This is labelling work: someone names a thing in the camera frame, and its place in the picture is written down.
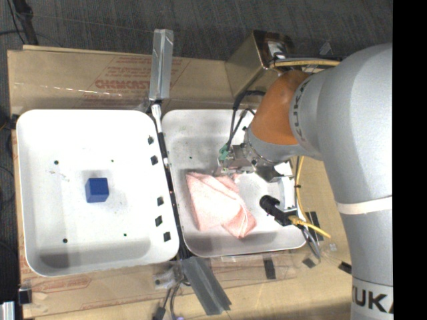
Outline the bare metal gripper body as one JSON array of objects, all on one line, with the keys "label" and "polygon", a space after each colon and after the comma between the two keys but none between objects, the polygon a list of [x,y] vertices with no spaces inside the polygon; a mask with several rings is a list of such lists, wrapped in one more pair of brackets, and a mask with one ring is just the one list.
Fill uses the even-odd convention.
[{"label": "bare metal gripper body", "polygon": [[216,175],[255,173],[264,181],[277,181],[275,166],[276,163],[263,158],[246,143],[229,147],[225,144],[219,151]]}]

